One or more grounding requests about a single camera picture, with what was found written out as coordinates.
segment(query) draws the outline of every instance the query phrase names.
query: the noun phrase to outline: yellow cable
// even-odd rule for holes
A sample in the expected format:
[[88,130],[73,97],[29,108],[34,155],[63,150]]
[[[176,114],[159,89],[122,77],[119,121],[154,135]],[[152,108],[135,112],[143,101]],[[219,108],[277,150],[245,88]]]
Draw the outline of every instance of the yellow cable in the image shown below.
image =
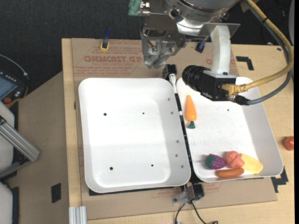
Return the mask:
[[228,91],[229,96],[237,95],[238,93],[247,91],[250,88],[253,88],[253,87],[265,84],[267,82],[270,82],[272,80],[275,80],[275,79],[283,76],[284,74],[288,73],[294,65],[294,53],[292,50],[292,46],[291,46],[290,42],[288,41],[288,39],[285,37],[285,35],[267,18],[267,16],[262,12],[262,10],[252,0],[245,0],[245,1],[259,15],[259,17],[264,21],[264,23],[266,23],[270,27],[270,29],[284,43],[284,45],[289,53],[289,61],[288,61],[288,65],[285,68],[283,68],[281,71],[279,71],[271,76],[251,82],[249,84],[242,84],[242,85],[224,84],[224,85],[222,85],[222,89]]

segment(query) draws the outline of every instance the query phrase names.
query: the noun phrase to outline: purple toy vegetable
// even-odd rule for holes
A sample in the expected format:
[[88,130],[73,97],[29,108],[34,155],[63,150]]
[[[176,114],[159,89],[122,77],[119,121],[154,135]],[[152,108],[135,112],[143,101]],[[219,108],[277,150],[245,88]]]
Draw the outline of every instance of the purple toy vegetable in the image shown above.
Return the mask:
[[225,160],[214,154],[209,154],[206,157],[205,164],[208,169],[220,169],[226,166]]

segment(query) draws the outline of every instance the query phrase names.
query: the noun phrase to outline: orange carrot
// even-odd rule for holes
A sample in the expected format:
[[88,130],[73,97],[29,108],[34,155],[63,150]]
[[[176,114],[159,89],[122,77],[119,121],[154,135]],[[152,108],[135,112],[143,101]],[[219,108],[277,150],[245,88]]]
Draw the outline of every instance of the orange carrot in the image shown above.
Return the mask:
[[197,118],[197,114],[196,114],[196,109],[195,109],[195,105],[194,102],[191,98],[191,95],[187,96],[187,103],[186,103],[186,119],[188,121],[190,121],[190,125],[188,126],[188,128],[195,128],[195,124],[194,121]]

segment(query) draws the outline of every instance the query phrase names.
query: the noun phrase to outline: brown sausage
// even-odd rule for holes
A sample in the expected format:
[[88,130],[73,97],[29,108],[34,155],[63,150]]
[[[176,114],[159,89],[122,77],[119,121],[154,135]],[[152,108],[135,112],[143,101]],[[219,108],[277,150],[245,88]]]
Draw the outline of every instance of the brown sausage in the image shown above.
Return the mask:
[[244,173],[243,168],[232,168],[232,169],[224,169],[224,170],[217,170],[216,175],[218,177],[237,177]]

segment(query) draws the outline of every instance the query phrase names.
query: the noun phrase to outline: empty white tray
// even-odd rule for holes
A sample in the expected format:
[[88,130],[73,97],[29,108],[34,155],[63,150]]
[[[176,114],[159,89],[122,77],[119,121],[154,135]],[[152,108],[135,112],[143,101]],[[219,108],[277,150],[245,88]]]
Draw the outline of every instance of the empty white tray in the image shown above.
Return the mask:
[[[236,80],[236,84],[250,82],[245,77]],[[263,164],[259,174],[244,172],[237,179],[277,176],[282,172],[281,156],[262,103],[245,106],[228,101],[213,102],[185,85],[182,79],[177,81],[177,90],[183,112],[187,95],[191,95],[197,111],[195,129],[187,128],[186,132],[194,172],[199,179],[205,182],[223,181],[216,176],[215,170],[205,167],[204,159],[209,154],[224,158],[232,150],[256,158]],[[260,97],[257,88],[241,95],[248,99]]]
[[88,78],[79,85],[85,180],[98,193],[173,187],[191,176],[171,84]]

